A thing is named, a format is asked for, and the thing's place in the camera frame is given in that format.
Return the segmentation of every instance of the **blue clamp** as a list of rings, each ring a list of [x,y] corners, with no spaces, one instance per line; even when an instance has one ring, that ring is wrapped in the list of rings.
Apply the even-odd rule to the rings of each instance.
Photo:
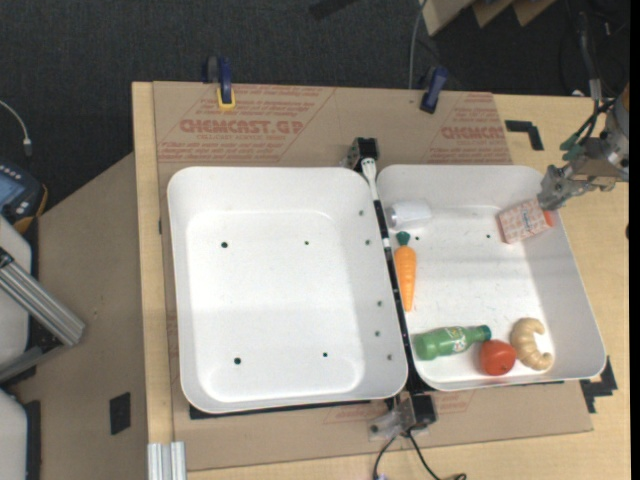
[[[218,80],[216,90],[218,105],[221,109],[232,109],[236,106],[236,96],[231,86],[231,66],[227,57],[209,57],[203,66],[203,83]]]
[[[436,105],[438,104],[438,97],[440,91],[444,87],[447,78],[449,77],[449,71],[442,66],[437,67],[431,75],[431,81],[429,82],[429,89],[422,96],[420,102],[420,110],[433,114],[436,111]]]

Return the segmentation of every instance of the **white plastic tray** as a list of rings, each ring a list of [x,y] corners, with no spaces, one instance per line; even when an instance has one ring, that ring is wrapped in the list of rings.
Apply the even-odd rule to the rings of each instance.
[[[416,369],[443,391],[529,384],[598,375],[605,351],[562,221],[523,242],[507,245],[496,216],[532,199],[542,176],[520,166],[403,166],[384,169],[378,191],[385,208],[426,200],[433,216],[411,233],[418,257],[415,310],[406,314],[410,335],[435,328],[486,324],[493,337],[509,341],[522,317],[540,319],[546,334],[538,346],[554,365],[537,372],[519,361],[506,375],[484,375],[479,345],[459,355],[422,361]],[[394,247],[395,238],[391,238]]]
[[[189,167],[168,187],[180,376],[226,413],[386,398],[407,358],[370,192],[344,168]]]

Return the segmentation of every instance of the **screen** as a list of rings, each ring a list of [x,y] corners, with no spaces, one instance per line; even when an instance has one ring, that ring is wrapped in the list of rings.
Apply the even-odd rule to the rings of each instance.
[[[0,206],[10,203],[24,191],[24,187],[5,176],[0,176]]]

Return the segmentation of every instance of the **black carpet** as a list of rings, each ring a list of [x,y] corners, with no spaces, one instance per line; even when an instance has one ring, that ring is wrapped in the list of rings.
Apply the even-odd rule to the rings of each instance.
[[[53,206],[132,150],[133,81],[198,81],[209,55],[247,83],[408,85],[418,0],[0,0],[0,158],[45,183]],[[414,82],[449,69],[447,89],[588,91],[573,28],[588,13],[601,76],[629,79],[630,0],[558,0],[526,27],[507,9],[480,29],[465,10],[429,37]]]

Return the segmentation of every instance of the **cardboard sheet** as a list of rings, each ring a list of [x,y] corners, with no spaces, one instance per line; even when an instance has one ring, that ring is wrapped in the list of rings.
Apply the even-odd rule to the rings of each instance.
[[[186,444],[190,471],[377,452],[380,441],[369,440],[368,422],[387,411],[384,401],[192,418],[178,368],[167,183],[190,165],[338,165],[357,137],[378,140],[379,170],[400,163],[509,164],[493,96],[443,92],[429,115],[418,108],[419,91],[234,88],[237,108],[222,111],[211,85],[154,83],[174,438]],[[439,421],[419,436],[421,446],[592,428],[577,382],[433,396]]]

